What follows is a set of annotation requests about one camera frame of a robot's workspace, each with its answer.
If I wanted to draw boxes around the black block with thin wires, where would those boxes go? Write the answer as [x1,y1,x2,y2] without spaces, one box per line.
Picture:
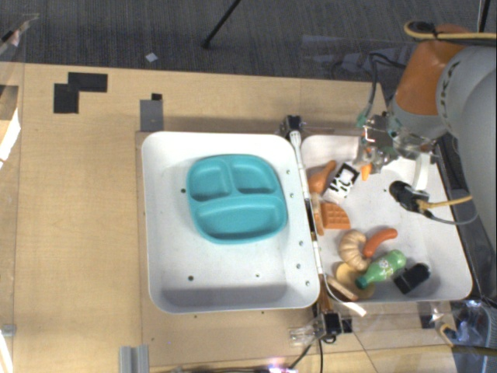
[323,312,343,336]
[283,115,303,134]

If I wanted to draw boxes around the orange red toy sausage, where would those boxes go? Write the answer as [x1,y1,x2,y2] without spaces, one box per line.
[362,228,399,259]

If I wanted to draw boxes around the white plastic tray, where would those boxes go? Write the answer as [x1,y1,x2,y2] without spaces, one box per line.
[140,131,321,315]
[300,133,474,305]

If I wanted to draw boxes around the black cylinder on white bracket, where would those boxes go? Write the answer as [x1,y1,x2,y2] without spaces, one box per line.
[388,156,432,214]

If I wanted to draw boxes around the white and black carton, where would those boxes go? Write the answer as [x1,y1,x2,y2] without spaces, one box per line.
[322,162,360,204]

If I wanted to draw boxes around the brown and white toy slice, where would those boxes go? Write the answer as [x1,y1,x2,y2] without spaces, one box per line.
[325,274,360,303]

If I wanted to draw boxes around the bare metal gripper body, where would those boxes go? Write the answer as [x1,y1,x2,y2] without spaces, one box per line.
[361,113,401,159]

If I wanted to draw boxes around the green plastic bottle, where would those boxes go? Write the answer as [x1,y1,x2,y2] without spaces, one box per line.
[354,249,408,291]

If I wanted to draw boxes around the teal divided plate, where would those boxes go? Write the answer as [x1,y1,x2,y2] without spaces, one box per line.
[186,153,290,246]

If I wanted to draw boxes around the black block-shaped object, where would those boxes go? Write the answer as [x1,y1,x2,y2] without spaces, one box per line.
[393,263,432,296]

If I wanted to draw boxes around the orange brown toy waffle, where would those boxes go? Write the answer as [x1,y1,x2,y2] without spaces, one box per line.
[312,201,351,236]

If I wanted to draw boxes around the brown toy chicken drumstick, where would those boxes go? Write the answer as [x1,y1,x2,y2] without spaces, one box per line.
[308,159,338,195]

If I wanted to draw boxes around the yellow round toy biscuit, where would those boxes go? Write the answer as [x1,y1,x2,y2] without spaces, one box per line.
[335,261,377,300]

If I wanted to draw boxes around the beige toy croissant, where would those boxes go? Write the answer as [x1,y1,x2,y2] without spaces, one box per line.
[338,229,373,272]

